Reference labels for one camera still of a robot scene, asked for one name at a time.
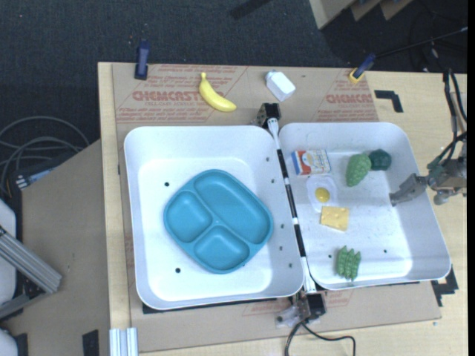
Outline thin black and white rod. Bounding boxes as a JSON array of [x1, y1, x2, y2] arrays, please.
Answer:
[[267, 118, 317, 294]]

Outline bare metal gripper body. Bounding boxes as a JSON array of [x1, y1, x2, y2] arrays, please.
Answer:
[[425, 157, 468, 200]]

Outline yellow cheese slice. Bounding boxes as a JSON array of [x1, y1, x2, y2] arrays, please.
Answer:
[[319, 205, 350, 233]]

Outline brown cardboard board red print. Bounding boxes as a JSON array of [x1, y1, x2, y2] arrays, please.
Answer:
[[111, 63, 443, 354]]

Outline green pea pods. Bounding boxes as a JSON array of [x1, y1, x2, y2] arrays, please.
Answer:
[[335, 245, 362, 282]]

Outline white bottle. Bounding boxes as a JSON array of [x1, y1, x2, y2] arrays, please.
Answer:
[[265, 70, 297, 102]]

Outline white and yellow fried egg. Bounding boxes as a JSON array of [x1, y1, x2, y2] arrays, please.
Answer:
[[306, 175, 338, 214]]

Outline light green grapes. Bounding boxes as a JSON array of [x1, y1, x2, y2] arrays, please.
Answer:
[[345, 153, 373, 188]]

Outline dark green broccoli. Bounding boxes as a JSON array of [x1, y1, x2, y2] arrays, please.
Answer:
[[368, 148, 393, 171]]

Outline white plastic tray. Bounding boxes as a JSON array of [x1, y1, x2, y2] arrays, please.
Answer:
[[277, 121, 453, 291], [123, 125, 306, 311]]

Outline yellow banana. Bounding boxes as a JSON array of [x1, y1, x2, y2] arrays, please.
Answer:
[[198, 72, 238, 113]]

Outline blue divided plate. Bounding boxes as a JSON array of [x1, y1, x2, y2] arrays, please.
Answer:
[[163, 168, 275, 275]]

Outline white red blue carton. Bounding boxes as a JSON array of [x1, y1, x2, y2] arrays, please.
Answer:
[[290, 148, 332, 177]]

